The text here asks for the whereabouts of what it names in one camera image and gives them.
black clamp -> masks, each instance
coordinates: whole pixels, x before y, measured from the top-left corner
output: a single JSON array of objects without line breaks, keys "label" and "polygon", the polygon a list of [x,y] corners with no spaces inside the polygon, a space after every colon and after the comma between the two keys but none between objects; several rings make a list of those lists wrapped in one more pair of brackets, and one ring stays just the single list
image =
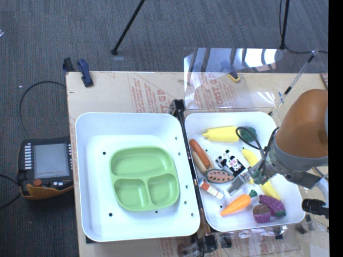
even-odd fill
[{"label": "black clamp", "polygon": [[82,72],[83,76],[81,77],[85,87],[93,86],[93,81],[90,74],[90,68],[88,63],[84,59],[80,59],[77,61],[77,65],[79,67],[79,71]]}]

green plate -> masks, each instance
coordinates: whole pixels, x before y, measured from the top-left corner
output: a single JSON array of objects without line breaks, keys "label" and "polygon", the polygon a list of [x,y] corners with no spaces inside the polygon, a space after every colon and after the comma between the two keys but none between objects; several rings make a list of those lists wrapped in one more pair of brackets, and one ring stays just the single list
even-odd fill
[{"label": "green plate", "polygon": [[110,176],[116,200],[130,211],[171,206],[180,194],[174,161],[160,147],[130,147],[114,152]]}]

orange carrot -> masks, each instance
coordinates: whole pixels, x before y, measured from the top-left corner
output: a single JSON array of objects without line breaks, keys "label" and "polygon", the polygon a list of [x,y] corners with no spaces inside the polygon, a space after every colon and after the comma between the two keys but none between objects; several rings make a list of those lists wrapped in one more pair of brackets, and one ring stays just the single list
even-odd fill
[{"label": "orange carrot", "polygon": [[251,203],[251,198],[257,196],[257,192],[251,190],[249,194],[242,194],[233,200],[225,209],[220,213],[221,216],[228,215],[237,210],[241,210]]}]

yellow banana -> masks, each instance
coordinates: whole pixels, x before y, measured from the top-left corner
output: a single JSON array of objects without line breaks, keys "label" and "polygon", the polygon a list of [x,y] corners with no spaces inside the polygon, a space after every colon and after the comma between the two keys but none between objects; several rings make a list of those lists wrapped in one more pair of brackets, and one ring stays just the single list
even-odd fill
[{"label": "yellow banana", "polygon": [[[255,153],[253,153],[249,149],[243,148],[242,154],[243,154],[244,158],[248,160],[251,167],[254,166],[259,161],[258,158],[256,157]],[[249,183],[253,184],[252,178],[250,178]],[[269,180],[260,186],[261,186],[261,189],[265,195],[270,196],[270,197],[274,197],[274,198],[280,200],[280,196],[278,195],[278,193],[276,192],[276,190],[274,189],[274,187],[272,186],[272,184],[270,183]]]}]

dark gray fabric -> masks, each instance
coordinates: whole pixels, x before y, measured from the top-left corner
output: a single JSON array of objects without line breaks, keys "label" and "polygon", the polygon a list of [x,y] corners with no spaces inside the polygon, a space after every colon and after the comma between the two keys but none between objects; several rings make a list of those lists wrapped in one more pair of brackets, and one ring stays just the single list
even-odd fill
[{"label": "dark gray fabric", "polygon": [[[115,47],[140,0],[0,0],[0,173],[15,178],[25,135],[18,119],[34,83],[64,83],[62,64],[85,59],[91,71],[183,71],[184,48],[279,48],[286,0],[146,0]],[[329,0],[290,0],[285,44],[293,51],[328,51]],[[309,57],[309,53],[300,55]],[[326,72],[328,55],[307,72]],[[22,116],[31,138],[69,134],[65,89],[34,87]],[[19,192],[0,177],[0,205]],[[73,192],[0,209],[0,256],[78,255]]]}]

